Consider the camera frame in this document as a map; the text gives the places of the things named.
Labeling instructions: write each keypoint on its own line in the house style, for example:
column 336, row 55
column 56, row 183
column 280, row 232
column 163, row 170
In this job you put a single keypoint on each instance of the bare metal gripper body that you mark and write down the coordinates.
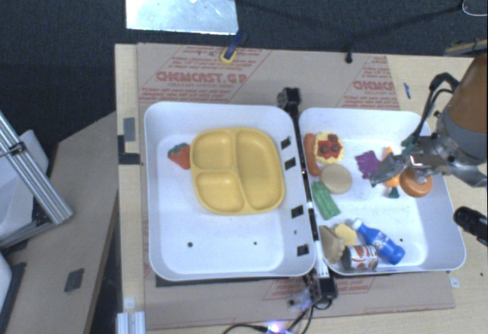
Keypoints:
column 438, row 157

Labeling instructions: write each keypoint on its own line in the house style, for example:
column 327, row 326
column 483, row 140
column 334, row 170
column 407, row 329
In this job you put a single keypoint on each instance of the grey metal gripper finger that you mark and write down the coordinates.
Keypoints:
column 398, row 161
column 383, row 174

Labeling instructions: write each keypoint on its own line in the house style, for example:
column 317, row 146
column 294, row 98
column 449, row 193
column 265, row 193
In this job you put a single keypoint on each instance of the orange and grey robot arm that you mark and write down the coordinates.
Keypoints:
column 470, row 96

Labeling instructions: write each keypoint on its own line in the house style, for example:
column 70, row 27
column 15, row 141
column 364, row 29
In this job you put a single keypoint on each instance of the purple grapes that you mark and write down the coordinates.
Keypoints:
column 366, row 164

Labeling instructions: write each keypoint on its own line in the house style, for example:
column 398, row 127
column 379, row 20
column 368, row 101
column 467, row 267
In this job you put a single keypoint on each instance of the white plastic tray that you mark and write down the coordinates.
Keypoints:
column 228, row 241
column 385, row 214

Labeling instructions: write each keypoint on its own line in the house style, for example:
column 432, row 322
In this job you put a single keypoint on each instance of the beige round biscuit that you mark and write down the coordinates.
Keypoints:
column 336, row 178

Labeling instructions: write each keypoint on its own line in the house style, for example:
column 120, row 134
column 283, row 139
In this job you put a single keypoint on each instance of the yellow pizza slice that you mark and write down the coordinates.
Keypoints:
column 328, row 148

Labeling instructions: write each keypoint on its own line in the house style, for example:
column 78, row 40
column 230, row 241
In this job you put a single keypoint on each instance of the green ridged toy vegetable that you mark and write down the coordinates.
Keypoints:
column 325, row 201

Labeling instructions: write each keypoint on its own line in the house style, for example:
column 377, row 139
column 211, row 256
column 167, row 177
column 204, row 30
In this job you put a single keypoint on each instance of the blue bottle white cap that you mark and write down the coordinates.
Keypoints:
column 381, row 243

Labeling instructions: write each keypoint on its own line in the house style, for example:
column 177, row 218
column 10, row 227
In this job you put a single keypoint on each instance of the yellow wavy biscuit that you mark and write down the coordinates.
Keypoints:
column 347, row 234

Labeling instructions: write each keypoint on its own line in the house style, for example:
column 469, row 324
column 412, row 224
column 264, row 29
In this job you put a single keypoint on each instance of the orange sausage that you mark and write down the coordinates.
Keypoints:
column 310, row 157

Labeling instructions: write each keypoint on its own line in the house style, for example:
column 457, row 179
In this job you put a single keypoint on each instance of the thin black and white rod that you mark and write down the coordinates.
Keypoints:
column 301, row 149

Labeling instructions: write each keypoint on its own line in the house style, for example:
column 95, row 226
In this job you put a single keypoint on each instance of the red and white can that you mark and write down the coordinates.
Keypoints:
column 362, row 258

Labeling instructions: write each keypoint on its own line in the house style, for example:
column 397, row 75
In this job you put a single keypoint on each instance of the yellow divided plate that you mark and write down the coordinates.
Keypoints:
column 238, row 170

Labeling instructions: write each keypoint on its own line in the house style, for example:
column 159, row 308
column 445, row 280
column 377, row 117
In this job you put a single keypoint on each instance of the brown cardboard board red print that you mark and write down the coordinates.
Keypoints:
column 213, row 81

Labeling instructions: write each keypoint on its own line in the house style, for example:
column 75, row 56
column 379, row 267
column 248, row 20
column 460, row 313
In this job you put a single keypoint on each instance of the red strawberry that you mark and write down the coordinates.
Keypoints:
column 180, row 156

